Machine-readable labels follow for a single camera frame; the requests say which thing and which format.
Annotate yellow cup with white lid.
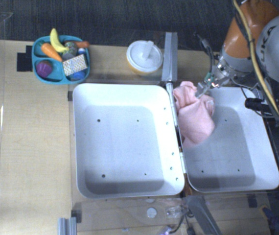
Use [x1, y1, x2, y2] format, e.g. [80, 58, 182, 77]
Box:
[126, 40, 164, 76]

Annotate yellow banana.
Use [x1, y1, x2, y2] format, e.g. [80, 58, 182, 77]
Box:
[49, 27, 70, 53]

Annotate orange carrot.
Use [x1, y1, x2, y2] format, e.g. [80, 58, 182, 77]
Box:
[41, 42, 63, 63]

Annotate patterned white carton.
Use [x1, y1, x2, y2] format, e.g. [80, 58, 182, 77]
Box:
[62, 54, 89, 77]

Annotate blue divided plate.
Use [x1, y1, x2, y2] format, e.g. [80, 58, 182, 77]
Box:
[31, 35, 91, 85]

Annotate black cylinder on white bracket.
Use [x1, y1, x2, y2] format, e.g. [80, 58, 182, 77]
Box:
[244, 97, 270, 113]

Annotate white plastic tray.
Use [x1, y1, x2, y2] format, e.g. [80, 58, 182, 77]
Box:
[72, 83, 186, 200]
[178, 86, 279, 193]

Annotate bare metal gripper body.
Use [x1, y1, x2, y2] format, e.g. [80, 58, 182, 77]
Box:
[202, 60, 231, 90]

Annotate pink cloth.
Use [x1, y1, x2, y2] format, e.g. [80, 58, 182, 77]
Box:
[172, 80, 216, 147]

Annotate blue round bottle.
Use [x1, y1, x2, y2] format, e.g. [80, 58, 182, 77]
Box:
[70, 70, 86, 81]

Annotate small grey can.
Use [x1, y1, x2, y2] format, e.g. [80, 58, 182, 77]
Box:
[62, 41, 79, 60]

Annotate purple grapes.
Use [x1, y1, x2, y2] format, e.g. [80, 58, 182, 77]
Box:
[36, 60, 53, 79]

